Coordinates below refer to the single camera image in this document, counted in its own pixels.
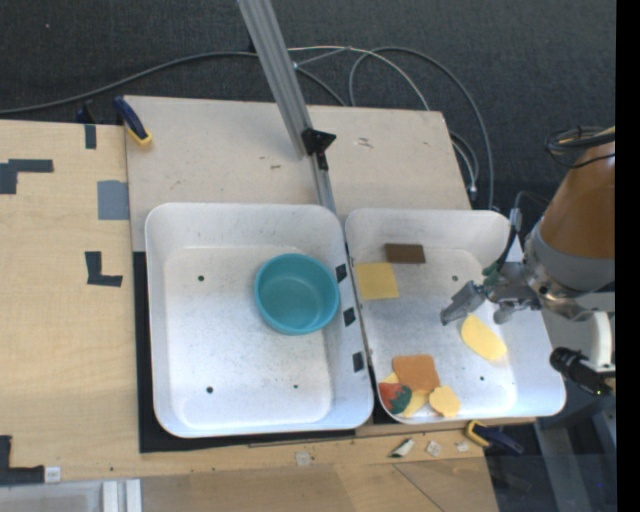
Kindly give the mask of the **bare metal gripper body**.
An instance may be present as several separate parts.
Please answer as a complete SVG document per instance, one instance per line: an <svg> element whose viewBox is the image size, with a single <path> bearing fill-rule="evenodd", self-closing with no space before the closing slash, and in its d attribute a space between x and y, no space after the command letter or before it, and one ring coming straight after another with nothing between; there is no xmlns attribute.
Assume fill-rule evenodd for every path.
<svg viewBox="0 0 640 512"><path fill-rule="evenodd" d="M596 313L615 314L615 290L579 290L553 277L540 263L506 262L500 269L485 271L483 286L487 299L496 304L522 302L524 310L547 310L569 321L586 321Z"/></svg>

